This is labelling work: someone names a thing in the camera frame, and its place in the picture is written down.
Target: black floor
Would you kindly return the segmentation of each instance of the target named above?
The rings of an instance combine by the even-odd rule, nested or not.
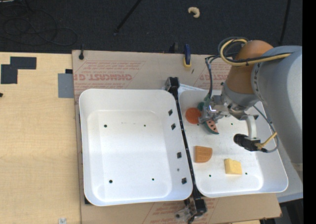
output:
[[[177,42],[192,54],[214,54],[228,37],[272,46],[302,45],[303,0],[142,0],[119,34],[115,28],[137,0],[15,0],[0,2],[0,51],[70,53],[89,50],[167,52]],[[200,9],[200,17],[188,13]]]

